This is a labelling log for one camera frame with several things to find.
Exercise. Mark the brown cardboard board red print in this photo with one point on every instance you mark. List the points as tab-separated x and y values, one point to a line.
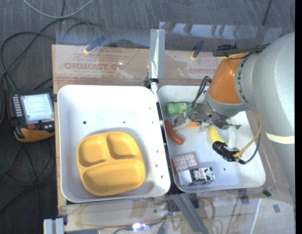
97	67

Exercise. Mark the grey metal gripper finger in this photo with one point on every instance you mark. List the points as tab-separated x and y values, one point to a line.
183	116
178	124

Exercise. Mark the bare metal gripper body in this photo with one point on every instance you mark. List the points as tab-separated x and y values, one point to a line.
201	114

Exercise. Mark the white carton with black print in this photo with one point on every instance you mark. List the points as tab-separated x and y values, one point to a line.
198	176

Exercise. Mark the black cylinder on white bracket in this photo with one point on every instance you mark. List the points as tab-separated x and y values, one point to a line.
225	151

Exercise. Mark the red sausage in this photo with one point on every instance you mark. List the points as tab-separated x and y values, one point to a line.
174	133

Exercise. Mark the red and white carton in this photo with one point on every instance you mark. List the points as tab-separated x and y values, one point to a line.
185	161

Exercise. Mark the yellow banana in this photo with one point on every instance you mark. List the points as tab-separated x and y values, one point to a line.
215	134

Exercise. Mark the orange carrot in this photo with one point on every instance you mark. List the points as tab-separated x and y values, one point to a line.
192	124

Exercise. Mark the white plastic tray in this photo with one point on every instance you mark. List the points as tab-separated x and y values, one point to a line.
214	177
112	106

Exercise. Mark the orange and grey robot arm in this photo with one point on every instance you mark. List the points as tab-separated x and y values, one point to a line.
268	82

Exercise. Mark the yellow divided plate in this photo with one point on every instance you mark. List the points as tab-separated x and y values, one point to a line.
112	164

